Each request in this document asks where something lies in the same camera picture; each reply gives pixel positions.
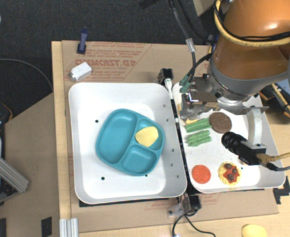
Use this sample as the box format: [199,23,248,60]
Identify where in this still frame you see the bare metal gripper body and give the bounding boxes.
[188,76,249,113]

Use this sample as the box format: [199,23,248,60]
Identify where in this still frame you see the green toy beans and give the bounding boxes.
[184,118,213,133]
[186,129,212,147]

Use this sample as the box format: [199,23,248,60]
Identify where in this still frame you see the brown round biscuit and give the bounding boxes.
[208,112,233,134]

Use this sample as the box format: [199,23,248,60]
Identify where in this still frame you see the thin black and white rod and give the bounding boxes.
[165,79,193,198]

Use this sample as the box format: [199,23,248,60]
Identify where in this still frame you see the white plastic tray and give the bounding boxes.
[171,81,287,194]
[68,82,188,205]

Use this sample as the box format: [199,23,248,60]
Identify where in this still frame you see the yellow flat toy chip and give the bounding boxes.
[134,126,159,148]

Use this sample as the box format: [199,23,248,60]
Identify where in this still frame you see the orange round slice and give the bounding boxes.
[191,164,212,184]

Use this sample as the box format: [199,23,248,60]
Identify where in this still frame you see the yellow spaghetti with meatballs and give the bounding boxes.
[217,161,242,186]

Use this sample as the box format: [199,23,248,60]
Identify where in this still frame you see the brown cardboard board red print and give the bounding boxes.
[61,40,280,233]

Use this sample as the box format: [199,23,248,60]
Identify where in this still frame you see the blue divided plate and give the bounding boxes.
[95,108,166,177]

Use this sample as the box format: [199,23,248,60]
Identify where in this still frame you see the small white bottle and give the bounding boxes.
[68,61,93,82]

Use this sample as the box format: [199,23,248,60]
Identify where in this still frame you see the yellow oval toy food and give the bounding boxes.
[241,224,268,237]

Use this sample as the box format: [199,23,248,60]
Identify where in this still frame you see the black block with thin wires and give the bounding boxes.
[157,68,174,84]
[188,195,202,211]

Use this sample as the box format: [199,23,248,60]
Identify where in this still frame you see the black cylinder on white bracket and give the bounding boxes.
[221,106,269,166]

